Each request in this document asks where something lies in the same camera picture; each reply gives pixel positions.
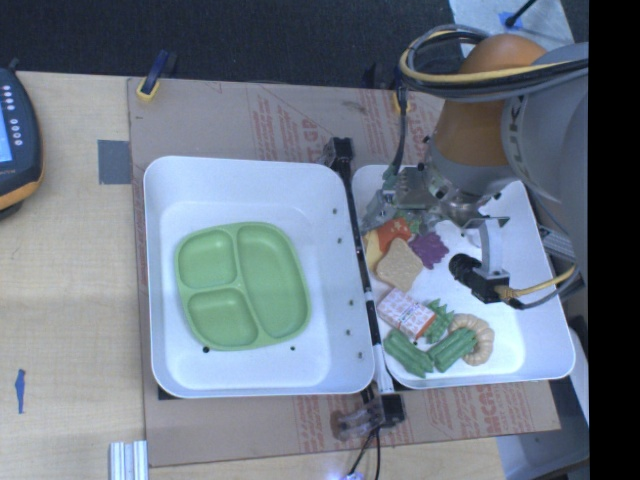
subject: black carpet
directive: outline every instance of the black carpet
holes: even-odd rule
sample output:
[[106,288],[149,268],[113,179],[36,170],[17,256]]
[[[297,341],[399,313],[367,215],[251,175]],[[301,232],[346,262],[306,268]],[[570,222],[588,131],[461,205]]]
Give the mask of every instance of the black carpet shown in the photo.
[[[2,1],[2,66],[144,76],[166,49],[177,78],[339,87],[453,21],[448,0]],[[588,41],[589,0],[561,3],[575,41]]]

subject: food package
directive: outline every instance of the food package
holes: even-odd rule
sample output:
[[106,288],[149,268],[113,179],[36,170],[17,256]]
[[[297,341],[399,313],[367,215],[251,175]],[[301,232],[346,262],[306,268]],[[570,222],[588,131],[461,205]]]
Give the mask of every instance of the food package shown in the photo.
[[436,319],[433,311],[398,288],[392,289],[377,309],[380,318],[411,340],[422,336]]

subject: green divided plate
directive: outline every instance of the green divided plate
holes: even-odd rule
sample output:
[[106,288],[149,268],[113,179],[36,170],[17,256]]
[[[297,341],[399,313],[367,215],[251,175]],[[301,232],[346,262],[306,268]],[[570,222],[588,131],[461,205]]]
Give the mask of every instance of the green divided plate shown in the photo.
[[175,252],[191,330],[217,350],[247,350],[300,334],[311,303],[289,237],[261,222],[216,226],[183,238]]

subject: blue marker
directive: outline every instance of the blue marker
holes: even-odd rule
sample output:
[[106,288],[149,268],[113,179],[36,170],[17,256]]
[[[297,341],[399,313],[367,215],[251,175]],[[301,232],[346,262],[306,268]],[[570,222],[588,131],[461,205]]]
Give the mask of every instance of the blue marker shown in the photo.
[[516,30],[522,28],[522,20],[511,12],[501,12],[498,14],[498,18],[500,18],[500,23],[502,23],[505,28],[514,28]]
[[16,395],[18,395],[18,414],[24,413],[24,376],[27,374],[22,368],[18,370],[18,377],[16,378]]

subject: device screen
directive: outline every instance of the device screen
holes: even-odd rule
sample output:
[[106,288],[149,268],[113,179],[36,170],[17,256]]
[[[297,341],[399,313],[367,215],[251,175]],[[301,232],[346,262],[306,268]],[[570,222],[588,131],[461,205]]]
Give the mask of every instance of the device screen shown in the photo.
[[4,119],[0,116],[0,163],[10,162],[11,160],[13,160],[13,156],[11,155],[11,146],[9,146],[7,127],[4,124]]

